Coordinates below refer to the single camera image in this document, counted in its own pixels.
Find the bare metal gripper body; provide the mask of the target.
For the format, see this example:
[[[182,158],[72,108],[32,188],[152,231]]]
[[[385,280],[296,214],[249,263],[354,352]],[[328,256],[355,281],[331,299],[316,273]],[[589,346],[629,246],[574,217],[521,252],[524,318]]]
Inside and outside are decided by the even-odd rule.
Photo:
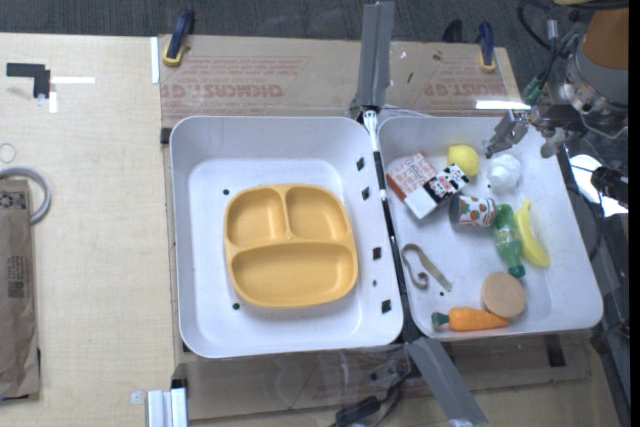
[[[522,93],[529,121],[539,129],[563,128],[583,133],[620,135],[628,126],[628,90],[599,90],[588,82],[544,87],[531,82]]]

